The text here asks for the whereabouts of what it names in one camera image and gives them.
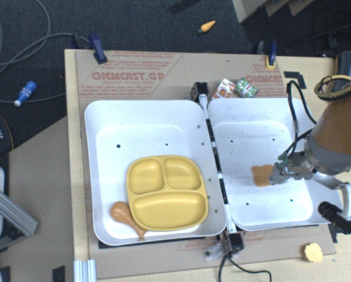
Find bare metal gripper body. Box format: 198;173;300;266
276;151;319;182

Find orange toy bread slice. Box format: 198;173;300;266
251;164;275;188

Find white plastic tray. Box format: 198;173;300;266
83;99;228;247
206;97;345;233

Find thin black and white rod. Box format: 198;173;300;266
198;94;238;233

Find yellow toy biscuit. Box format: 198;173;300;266
304;242;324;263

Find green can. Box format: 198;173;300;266
233;77;259;98

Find orange and white carton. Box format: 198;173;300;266
212;78;237;100

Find yellow divided plate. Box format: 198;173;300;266
126;155;209;232

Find brown cardboard board red print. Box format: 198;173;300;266
75;50;337;279

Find orange toy carrot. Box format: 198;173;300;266
196;20;216;36

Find brown toy chicken drumstick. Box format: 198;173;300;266
109;201;148;240

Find blue bottle white cap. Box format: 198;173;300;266
13;80;38;108

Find black cylinder on white bracket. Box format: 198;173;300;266
312;170;351;235

